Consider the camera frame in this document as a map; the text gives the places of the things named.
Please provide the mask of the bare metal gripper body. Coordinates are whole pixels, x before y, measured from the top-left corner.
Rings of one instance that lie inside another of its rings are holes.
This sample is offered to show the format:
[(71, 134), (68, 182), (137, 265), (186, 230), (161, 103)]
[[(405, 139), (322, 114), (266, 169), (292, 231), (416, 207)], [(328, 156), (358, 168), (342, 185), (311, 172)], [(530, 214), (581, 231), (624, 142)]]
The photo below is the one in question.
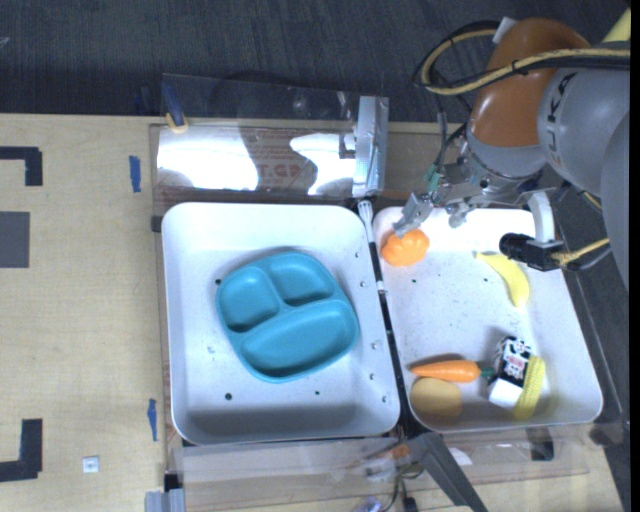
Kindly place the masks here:
[(445, 164), (438, 171), (430, 199), (443, 208), (517, 206), (538, 189), (542, 174), (538, 170), (526, 176), (507, 176), (474, 162)]

